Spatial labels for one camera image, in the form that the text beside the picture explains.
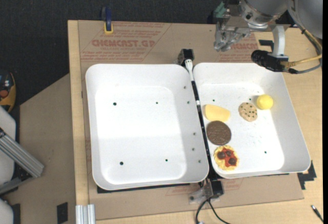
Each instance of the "yellow lemon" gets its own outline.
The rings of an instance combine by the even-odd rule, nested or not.
[[[260,95],[257,97],[256,104],[260,109],[270,109],[273,106],[273,99],[269,95]]]

